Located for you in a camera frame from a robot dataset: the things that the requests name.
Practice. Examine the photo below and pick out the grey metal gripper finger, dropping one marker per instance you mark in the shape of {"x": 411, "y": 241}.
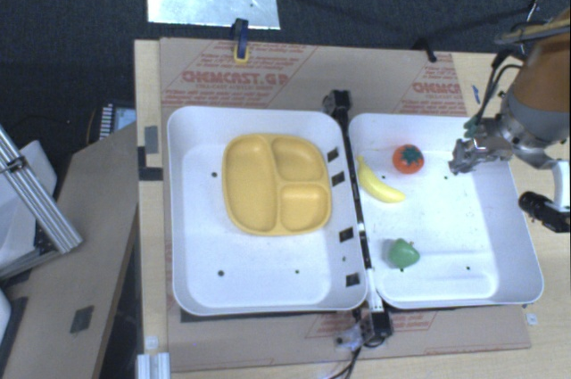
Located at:
{"x": 475, "y": 158}
{"x": 457, "y": 159}

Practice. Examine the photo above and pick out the thin black and white rod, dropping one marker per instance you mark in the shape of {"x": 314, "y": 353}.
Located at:
{"x": 354, "y": 190}

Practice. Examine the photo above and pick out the black cylinder on white bracket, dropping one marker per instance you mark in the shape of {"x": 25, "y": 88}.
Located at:
{"x": 545, "y": 208}

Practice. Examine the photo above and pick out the white plastic tray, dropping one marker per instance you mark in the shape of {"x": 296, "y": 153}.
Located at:
{"x": 455, "y": 225}
{"x": 267, "y": 270}

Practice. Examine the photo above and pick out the orange tomato with green top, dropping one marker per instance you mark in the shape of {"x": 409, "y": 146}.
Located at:
{"x": 408, "y": 161}

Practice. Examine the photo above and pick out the green bell pepper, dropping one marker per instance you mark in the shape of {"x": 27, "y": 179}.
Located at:
{"x": 403, "y": 254}

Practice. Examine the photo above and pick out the yellow divided plate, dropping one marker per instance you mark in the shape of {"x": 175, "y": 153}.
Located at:
{"x": 254, "y": 185}

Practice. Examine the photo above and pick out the brown cardboard board red print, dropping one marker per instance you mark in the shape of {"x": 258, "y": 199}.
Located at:
{"x": 276, "y": 69}

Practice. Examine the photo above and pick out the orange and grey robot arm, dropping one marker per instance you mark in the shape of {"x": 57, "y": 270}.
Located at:
{"x": 542, "y": 74}

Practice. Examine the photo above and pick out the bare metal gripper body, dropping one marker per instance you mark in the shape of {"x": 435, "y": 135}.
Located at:
{"x": 495, "y": 145}

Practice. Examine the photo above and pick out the yellow banana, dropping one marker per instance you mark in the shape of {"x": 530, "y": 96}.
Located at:
{"x": 379, "y": 190}

